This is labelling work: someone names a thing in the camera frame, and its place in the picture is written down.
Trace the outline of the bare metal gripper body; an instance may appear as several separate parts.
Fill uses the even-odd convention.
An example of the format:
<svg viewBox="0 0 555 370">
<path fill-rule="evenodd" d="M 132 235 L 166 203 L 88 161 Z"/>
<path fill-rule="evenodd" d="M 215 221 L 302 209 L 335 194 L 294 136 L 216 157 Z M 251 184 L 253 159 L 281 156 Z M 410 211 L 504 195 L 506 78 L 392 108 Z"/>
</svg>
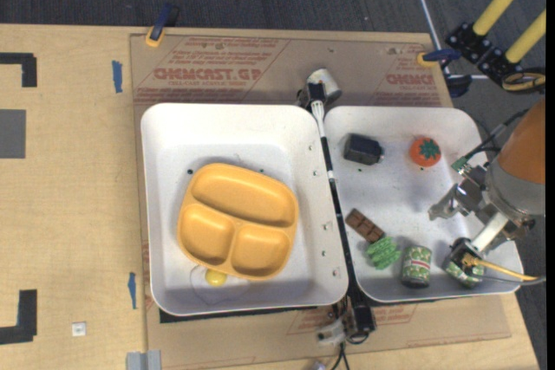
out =
<svg viewBox="0 0 555 370">
<path fill-rule="evenodd" d="M 460 182 L 467 191 L 470 212 L 488 224 L 495 217 L 505 223 L 504 238 L 520 238 L 536 225 L 536 184 L 506 172 L 498 162 L 476 166 Z"/>
</svg>

